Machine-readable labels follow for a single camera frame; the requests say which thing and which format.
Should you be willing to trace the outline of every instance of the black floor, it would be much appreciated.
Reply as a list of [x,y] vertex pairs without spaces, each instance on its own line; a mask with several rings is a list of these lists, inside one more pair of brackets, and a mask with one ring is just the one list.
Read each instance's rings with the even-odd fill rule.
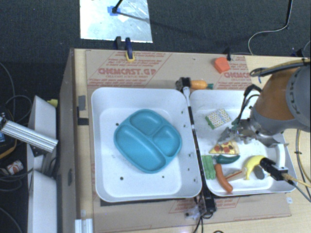
[[[135,50],[222,53],[227,47],[231,52],[248,52],[248,39],[254,33],[282,28],[289,0],[147,1],[154,42],[134,43]],[[9,70],[16,94],[57,98],[70,47],[112,49],[110,41],[80,39],[79,20],[79,0],[0,0],[0,62]],[[310,31],[311,0],[293,0],[288,28],[254,37],[251,49],[255,55],[291,56],[304,48]],[[304,54],[310,56],[310,45]],[[12,89],[1,67],[0,84],[0,104],[4,104]],[[16,118],[27,109],[27,103],[19,99]],[[23,145],[0,167],[15,159],[25,162]],[[25,184],[16,192],[0,192],[0,207],[17,220],[24,233]],[[18,232],[2,212],[0,232]]]

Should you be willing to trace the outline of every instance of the white tray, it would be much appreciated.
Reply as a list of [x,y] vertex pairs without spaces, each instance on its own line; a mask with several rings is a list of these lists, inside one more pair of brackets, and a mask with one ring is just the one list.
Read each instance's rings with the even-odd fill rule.
[[[108,202],[195,197],[202,188],[188,107],[172,89],[99,88],[91,99],[95,184]],[[140,109],[163,116],[180,133],[182,148],[158,173],[144,173],[128,162],[114,145],[113,135],[127,117]]]
[[[190,102],[193,111],[194,124],[197,132],[197,138],[201,155],[208,155],[209,151],[217,144],[217,139],[226,127],[231,127],[231,122],[222,125],[219,128],[212,129],[205,116],[218,110],[225,109],[231,120],[234,120],[240,113],[243,101],[243,91],[222,91],[222,90],[197,90],[191,94]],[[250,101],[249,105],[253,105],[256,98]],[[248,118],[250,110],[245,109],[242,119]],[[291,162],[287,148],[284,146],[284,137],[279,134],[276,136],[281,144],[275,148],[267,148],[257,140],[253,140],[250,144],[245,145],[243,142],[238,143],[240,150],[240,158],[232,163],[222,165],[224,175],[234,170],[241,169],[246,159],[252,155],[264,155],[276,162],[279,167],[286,166],[289,174],[296,177],[293,164]],[[241,196],[275,192],[291,192],[294,187],[285,181],[276,181],[272,177],[259,180],[251,173],[250,180],[239,179],[230,182],[233,186],[232,193],[227,193],[218,183],[217,179],[206,180],[210,191],[217,196]]]

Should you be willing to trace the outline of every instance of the orange block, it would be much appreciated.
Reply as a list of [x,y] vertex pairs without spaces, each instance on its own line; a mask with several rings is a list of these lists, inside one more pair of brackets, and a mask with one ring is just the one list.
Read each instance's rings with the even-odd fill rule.
[[220,57],[215,60],[214,67],[219,73],[230,70],[229,62],[225,57]]

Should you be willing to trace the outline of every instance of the pizza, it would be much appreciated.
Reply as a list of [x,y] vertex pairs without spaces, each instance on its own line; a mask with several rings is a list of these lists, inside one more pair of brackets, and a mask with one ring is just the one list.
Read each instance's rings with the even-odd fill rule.
[[217,144],[209,153],[216,154],[239,154],[239,147],[235,141],[228,141],[223,144]]

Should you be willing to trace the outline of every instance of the orange sausage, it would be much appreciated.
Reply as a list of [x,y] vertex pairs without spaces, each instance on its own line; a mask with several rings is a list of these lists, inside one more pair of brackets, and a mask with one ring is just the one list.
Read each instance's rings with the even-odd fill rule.
[[221,164],[215,165],[216,177],[219,181],[219,184],[225,189],[227,192],[232,192],[233,187],[229,184],[227,179],[224,177],[223,169]]

